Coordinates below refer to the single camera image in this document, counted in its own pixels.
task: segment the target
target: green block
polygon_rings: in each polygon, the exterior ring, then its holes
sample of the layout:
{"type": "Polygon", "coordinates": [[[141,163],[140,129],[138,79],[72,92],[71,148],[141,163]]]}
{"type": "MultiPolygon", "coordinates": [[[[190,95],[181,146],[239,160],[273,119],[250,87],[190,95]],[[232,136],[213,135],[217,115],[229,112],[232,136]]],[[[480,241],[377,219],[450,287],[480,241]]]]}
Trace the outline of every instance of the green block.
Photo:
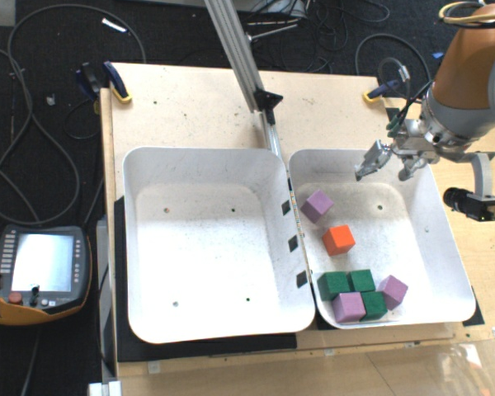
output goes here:
{"type": "Polygon", "coordinates": [[[381,292],[362,292],[361,298],[366,314],[360,321],[378,320],[387,314],[387,305],[381,292]]]}
{"type": "Polygon", "coordinates": [[[352,292],[373,292],[376,290],[370,270],[355,270],[347,273],[352,292]]]}
{"type": "Polygon", "coordinates": [[[344,271],[328,271],[318,278],[321,300],[334,300],[339,294],[350,292],[347,274],[344,271]]]}

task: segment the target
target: orange block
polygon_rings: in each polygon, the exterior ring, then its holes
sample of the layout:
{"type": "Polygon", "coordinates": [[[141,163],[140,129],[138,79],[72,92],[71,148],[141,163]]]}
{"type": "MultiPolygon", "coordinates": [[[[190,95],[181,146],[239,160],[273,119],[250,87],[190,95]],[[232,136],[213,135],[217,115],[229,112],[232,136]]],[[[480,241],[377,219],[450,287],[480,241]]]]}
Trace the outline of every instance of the orange block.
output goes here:
{"type": "Polygon", "coordinates": [[[347,253],[356,245],[350,228],[346,224],[327,230],[323,235],[323,242],[330,257],[347,253]]]}

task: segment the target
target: black floor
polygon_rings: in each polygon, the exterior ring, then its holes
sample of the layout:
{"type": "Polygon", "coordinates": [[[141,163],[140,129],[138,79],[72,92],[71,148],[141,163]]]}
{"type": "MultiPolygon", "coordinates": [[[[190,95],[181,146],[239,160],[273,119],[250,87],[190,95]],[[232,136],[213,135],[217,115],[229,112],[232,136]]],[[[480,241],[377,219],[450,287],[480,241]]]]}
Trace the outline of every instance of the black floor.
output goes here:
{"type": "MultiPolygon", "coordinates": [[[[456,1],[464,0],[316,0],[310,3],[307,21],[260,39],[253,44],[253,53],[263,70],[371,76],[378,75],[382,60],[394,57],[408,67],[412,89],[417,90],[439,66],[433,54],[445,52],[456,33],[454,27],[437,21],[440,8],[456,1]],[[379,36],[369,38],[356,54],[371,35],[379,36]]],[[[85,100],[75,83],[75,70],[89,62],[101,77],[106,59],[142,61],[134,36],[102,25],[104,16],[117,21],[113,15],[134,30],[148,63],[229,66],[205,9],[112,0],[16,0],[16,21],[25,21],[13,35],[13,28],[0,26],[0,49],[7,50],[11,39],[11,55],[24,69],[35,118],[70,155],[79,177],[80,192],[74,199],[72,168],[32,121],[1,168],[24,192],[39,219],[51,219],[73,202],[45,227],[84,225],[102,178],[98,117],[89,104],[69,115],[85,100]],[[78,4],[90,8],[69,6],[78,4]],[[60,6],[31,15],[53,5],[60,6]],[[47,97],[54,97],[54,105],[47,97]]],[[[287,18],[242,14],[241,19],[246,31],[257,35],[275,26],[248,26],[248,22],[287,18]]],[[[21,85],[11,72],[7,58],[0,54],[0,159],[26,121],[21,85]]],[[[385,69],[386,76],[393,74],[385,69]]],[[[103,210],[101,199],[86,224],[94,250],[95,224],[103,210]]],[[[0,213],[0,232],[11,222],[33,221],[26,205],[1,178],[0,213]]],[[[80,313],[42,328],[32,395],[83,395],[89,383],[101,380],[96,306],[93,291],[80,313]]],[[[34,328],[0,326],[0,395],[21,394],[35,335],[34,328]]]]}

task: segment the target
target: wooden table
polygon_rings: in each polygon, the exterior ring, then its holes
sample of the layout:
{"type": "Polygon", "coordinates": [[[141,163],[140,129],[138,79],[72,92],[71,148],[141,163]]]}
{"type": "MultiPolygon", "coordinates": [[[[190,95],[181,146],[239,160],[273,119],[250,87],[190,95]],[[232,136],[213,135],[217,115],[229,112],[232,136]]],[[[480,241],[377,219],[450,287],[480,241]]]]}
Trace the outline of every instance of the wooden table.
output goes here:
{"type": "MultiPolygon", "coordinates": [[[[133,101],[122,105],[110,90],[101,91],[112,283],[115,283],[113,203],[123,196],[122,160],[128,151],[145,145],[265,147],[260,117],[248,111],[232,70],[141,64],[115,64],[115,67],[133,101]]],[[[392,99],[366,104],[361,95],[377,86],[375,78],[278,72],[261,72],[261,76],[266,90],[284,96],[276,108],[276,124],[285,163],[299,149],[367,149],[375,139],[389,142],[385,107],[398,106],[401,102],[392,99]]],[[[474,144],[472,150],[495,151],[495,129],[474,144]]],[[[495,159],[492,167],[495,195],[495,159]]],[[[432,171],[441,194],[450,186],[474,189],[469,164],[441,161],[432,171]]],[[[495,338],[495,222],[480,224],[450,211],[447,215],[485,324],[466,328],[462,323],[438,323],[344,331],[321,331],[312,324],[297,333],[296,351],[118,363],[116,374],[123,390],[133,395],[156,394],[160,389],[169,395],[231,394],[237,380],[239,388],[252,385],[249,393],[261,394],[264,383],[245,380],[244,374],[258,375],[262,381],[272,382],[270,377],[280,377],[279,380],[294,382],[299,368],[300,374],[308,372],[310,379],[324,389],[319,390],[320,394],[325,390],[330,394],[337,378],[327,371],[332,371],[336,363],[337,368],[350,369],[353,375],[358,371],[361,378],[356,385],[367,394],[368,386],[374,389],[385,386],[384,380],[376,382],[377,365],[371,362],[372,353],[401,351],[414,346],[414,342],[420,347],[431,347],[492,341],[495,338]],[[228,365],[228,383],[219,379],[225,365],[228,365]],[[174,375],[165,378],[167,372],[174,375]]],[[[112,301],[115,306],[115,292],[112,301]]],[[[348,391],[355,389],[353,383],[339,379],[339,385],[348,391]]],[[[272,394],[281,394],[280,391],[299,394],[301,389],[300,385],[291,389],[269,383],[266,386],[272,394]]]]}

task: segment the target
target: block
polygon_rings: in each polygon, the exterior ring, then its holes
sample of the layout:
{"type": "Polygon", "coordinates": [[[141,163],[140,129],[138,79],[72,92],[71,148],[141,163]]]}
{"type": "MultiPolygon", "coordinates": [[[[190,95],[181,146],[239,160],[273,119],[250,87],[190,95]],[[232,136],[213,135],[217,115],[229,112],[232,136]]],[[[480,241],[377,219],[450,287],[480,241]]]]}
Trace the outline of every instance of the block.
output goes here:
{"type": "Polygon", "coordinates": [[[334,300],[342,292],[350,292],[344,271],[328,271],[317,280],[321,300],[334,300]]]}
{"type": "Polygon", "coordinates": [[[378,320],[387,314],[387,306],[381,292],[361,292],[366,314],[360,321],[378,320]]]}
{"type": "Polygon", "coordinates": [[[300,207],[300,210],[312,223],[317,223],[330,210],[332,205],[333,201],[323,191],[317,189],[308,197],[300,207]]]}
{"type": "Polygon", "coordinates": [[[350,228],[346,224],[328,229],[323,235],[323,242],[330,257],[345,254],[356,245],[350,228]]]}
{"type": "Polygon", "coordinates": [[[371,292],[376,290],[370,270],[349,271],[346,275],[348,276],[351,292],[371,292]]]}
{"type": "Polygon", "coordinates": [[[360,321],[365,315],[365,305],[360,292],[339,294],[332,302],[333,312],[338,323],[360,321]]]}
{"type": "Polygon", "coordinates": [[[378,291],[383,294],[387,309],[395,309],[403,302],[408,286],[394,276],[385,277],[378,285],[378,291]]]}

